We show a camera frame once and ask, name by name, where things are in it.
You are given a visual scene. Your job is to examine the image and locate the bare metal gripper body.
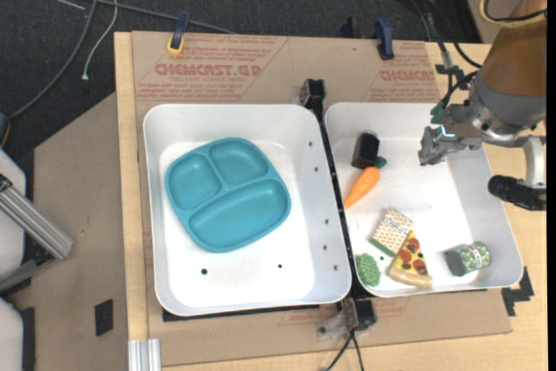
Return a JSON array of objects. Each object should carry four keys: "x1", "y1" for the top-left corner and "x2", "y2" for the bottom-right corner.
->
[{"x1": 441, "y1": 103, "x2": 542, "y2": 149}]

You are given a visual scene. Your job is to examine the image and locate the white plastic tray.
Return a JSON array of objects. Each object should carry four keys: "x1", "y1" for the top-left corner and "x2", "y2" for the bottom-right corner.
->
[
  {"x1": 323, "y1": 101, "x2": 525, "y2": 299},
  {"x1": 142, "y1": 103, "x2": 354, "y2": 317}
]

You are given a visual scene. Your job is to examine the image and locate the black bottle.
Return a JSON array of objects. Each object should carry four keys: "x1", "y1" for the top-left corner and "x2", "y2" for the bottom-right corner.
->
[{"x1": 350, "y1": 130, "x2": 383, "y2": 170}]

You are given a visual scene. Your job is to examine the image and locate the orange carrot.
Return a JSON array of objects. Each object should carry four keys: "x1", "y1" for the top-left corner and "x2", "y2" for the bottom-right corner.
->
[{"x1": 342, "y1": 156, "x2": 387, "y2": 210}]

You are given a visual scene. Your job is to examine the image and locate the white and green patterned packet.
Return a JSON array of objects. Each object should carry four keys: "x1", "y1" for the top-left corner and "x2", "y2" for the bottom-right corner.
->
[{"x1": 368, "y1": 207, "x2": 415, "y2": 259}]

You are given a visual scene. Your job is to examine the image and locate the green can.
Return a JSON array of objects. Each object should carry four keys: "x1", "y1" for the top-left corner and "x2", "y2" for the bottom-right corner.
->
[{"x1": 443, "y1": 241, "x2": 492, "y2": 278}]

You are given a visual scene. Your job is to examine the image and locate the pizza slice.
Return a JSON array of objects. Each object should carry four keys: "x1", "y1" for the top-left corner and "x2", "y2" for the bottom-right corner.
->
[{"x1": 387, "y1": 229, "x2": 434, "y2": 289}]

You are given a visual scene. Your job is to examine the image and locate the green grapes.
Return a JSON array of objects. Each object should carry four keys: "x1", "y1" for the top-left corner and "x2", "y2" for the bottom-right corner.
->
[{"x1": 354, "y1": 252, "x2": 383, "y2": 288}]

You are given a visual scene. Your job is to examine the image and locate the blue divided plate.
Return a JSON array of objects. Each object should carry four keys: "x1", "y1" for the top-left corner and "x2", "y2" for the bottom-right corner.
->
[{"x1": 163, "y1": 136, "x2": 293, "y2": 255}]

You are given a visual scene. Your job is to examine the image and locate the brown cardboard board, red print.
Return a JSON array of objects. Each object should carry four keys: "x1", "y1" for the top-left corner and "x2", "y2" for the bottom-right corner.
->
[{"x1": 129, "y1": 30, "x2": 514, "y2": 367}]

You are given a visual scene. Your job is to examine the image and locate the black cylinder on white bracket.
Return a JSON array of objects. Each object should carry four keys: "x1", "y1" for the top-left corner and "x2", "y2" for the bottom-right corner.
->
[{"x1": 486, "y1": 136, "x2": 548, "y2": 212}]

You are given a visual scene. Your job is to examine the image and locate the black block with thin wires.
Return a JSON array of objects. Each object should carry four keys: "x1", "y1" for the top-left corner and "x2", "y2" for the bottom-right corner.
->
[
  {"x1": 298, "y1": 77, "x2": 328, "y2": 110},
  {"x1": 334, "y1": 298, "x2": 377, "y2": 332}
]

